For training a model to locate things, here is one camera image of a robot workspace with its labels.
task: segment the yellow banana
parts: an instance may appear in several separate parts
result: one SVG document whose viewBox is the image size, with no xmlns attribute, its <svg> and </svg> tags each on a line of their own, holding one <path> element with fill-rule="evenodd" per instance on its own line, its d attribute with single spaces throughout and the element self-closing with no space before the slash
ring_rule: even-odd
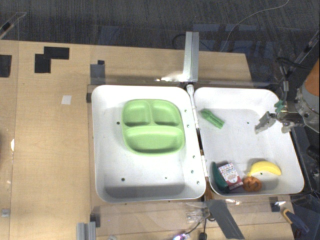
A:
<svg viewBox="0 0 320 240">
<path fill-rule="evenodd" d="M 251 176 L 254 173 L 258 173 L 261 171 L 267 171 L 269 173 L 273 173 L 275 175 L 281 175 L 281 170 L 280 168 L 275 165 L 272 162 L 269 161 L 260 161 L 260 162 L 255 162 L 250 169 L 250 172 L 247 174 L 248 176 Z"/>
</svg>

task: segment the cable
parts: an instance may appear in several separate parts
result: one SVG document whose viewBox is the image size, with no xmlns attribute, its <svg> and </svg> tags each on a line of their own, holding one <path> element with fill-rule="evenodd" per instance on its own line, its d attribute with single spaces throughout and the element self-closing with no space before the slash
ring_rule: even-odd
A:
<svg viewBox="0 0 320 240">
<path fill-rule="evenodd" d="M 177 50 L 177 46 L 176 46 L 176 39 L 178 38 L 178 37 L 185 37 L 186 36 L 186 34 L 177 34 L 173 39 L 172 39 L 172 47 L 175 49 L 175 50 Z"/>
<path fill-rule="evenodd" d="M 199 225 L 201 224 L 201 222 L 202 222 L 202 220 L 200 220 L 193 229 L 191 229 L 189 232 L 187 232 L 187 233 L 185 233 L 185 234 L 188 235 L 188 234 L 190 234 L 191 232 L 195 231 L 195 230 L 197 229 L 197 227 L 199 227 Z"/>
<path fill-rule="evenodd" d="M 277 6 L 277 7 L 259 10 L 259 11 L 255 12 L 255 13 L 253 13 L 253 14 L 245 17 L 245 18 L 243 18 L 242 20 L 240 20 L 240 21 L 239 21 L 237 24 L 235 24 L 235 25 L 233 26 L 233 28 L 230 30 L 230 32 L 229 32 L 229 34 L 228 34 L 228 36 L 227 36 L 227 38 L 226 38 L 226 40 L 225 40 L 225 43 L 224 43 L 222 49 L 220 50 L 220 52 L 222 52 L 222 51 L 226 48 L 227 42 L 228 42 L 228 40 L 229 40 L 232 32 L 233 32 L 233 31 L 235 30 L 235 28 L 236 28 L 238 25 L 240 25 L 242 22 L 244 22 L 245 20 L 247 20 L 247 19 L 249 19 L 250 17 L 252 17 L 252 16 L 254 16 L 254 15 L 257 15 L 257 14 L 259 14 L 259 13 L 266 12 L 266 11 L 271 11 L 271 10 L 275 10 L 275 9 L 280 9 L 280 8 L 282 8 L 282 7 L 285 7 L 285 6 L 289 3 L 289 1 L 290 1 L 290 0 L 287 0 L 283 5 L 280 5 L 280 6 Z"/>
<path fill-rule="evenodd" d="M 211 49 L 209 46 L 207 46 L 204 42 L 202 42 L 201 40 L 200 40 L 199 42 L 200 42 L 200 44 L 202 44 L 205 48 L 207 48 L 210 52 L 212 52 L 212 49 Z"/>
<path fill-rule="evenodd" d="M 289 66 L 292 67 L 296 67 L 296 68 L 300 68 L 300 69 L 304 69 L 304 70 L 311 70 L 310 67 L 304 66 L 304 65 L 300 65 L 298 63 L 293 62 L 292 60 L 285 58 L 285 57 L 278 57 L 275 59 L 277 62 L 283 63 L 283 64 L 287 64 Z"/>
<path fill-rule="evenodd" d="M 204 220 L 203 233 L 206 233 L 207 219 Z"/>
</svg>

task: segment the green plate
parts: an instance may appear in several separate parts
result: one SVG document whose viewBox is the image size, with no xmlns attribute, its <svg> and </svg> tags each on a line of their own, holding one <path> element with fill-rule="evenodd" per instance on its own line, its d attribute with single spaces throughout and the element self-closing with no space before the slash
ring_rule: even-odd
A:
<svg viewBox="0 0 320 240">
<path fill-rule="evenodd" d="M 122 135 L 135 154 L 164 155 L 185 145 L 185 131 L 178 108 L 162 99 L 134 99 L 122 110 Z"/>
</svg>

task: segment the green object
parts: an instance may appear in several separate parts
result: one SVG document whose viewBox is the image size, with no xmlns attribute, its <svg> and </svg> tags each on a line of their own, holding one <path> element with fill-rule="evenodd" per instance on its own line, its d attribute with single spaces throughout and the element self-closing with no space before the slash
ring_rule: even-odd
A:
<svg viewBox="0 0 320 240">
<path fill-rule="evenodd" d="M 228 187 L 228 183 L 225 181 L 225 179 L 221 176 L 217 164 L 215 162 L 212 163 L 212 175 L 214 178 L 214 182 L 218 189 L 222 191 L 223 193 L 229 193 L 230 189 Z"/>
<path fill-rule="evenodd" d="M 162 99 L 134 99 L 122 110 L 122 135 L 135 154 L 164 155 L 185 145 L 185 131 L 179 109 Z"/>
<path fill-rule="evenodd" d="M 214 114 L 212 114 L 212 112 L 208 109 L 202 109 L 200 111 L 201 116 L 206 119 L 207 121 L 209 121 L 210 123 L 212 123 L 215 127 L 218 127 L 219 129 L 221 129 L 225 122 L 222 121 L 220 118 L 216 117 Z"/>
<path fill-rule="evenodd" d="M 276 108 L 275 112 L 279 113 L 285 107 L 284 101 L 280 99 L 276 104 L 274 104 L 274 107 Z"/>
</svg>

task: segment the small box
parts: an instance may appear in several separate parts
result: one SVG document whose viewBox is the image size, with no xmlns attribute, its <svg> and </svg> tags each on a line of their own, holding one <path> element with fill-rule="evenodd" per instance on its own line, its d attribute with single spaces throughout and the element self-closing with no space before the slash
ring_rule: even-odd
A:
<svg viewBox="0 0 320 240">
<path fill-rule="evenodd" d="M 238 188 L 244 184 L 232 162 L 219 167 L 218 170 L 225 182 L 228 184 L 230 190 Z"/>
</svg>

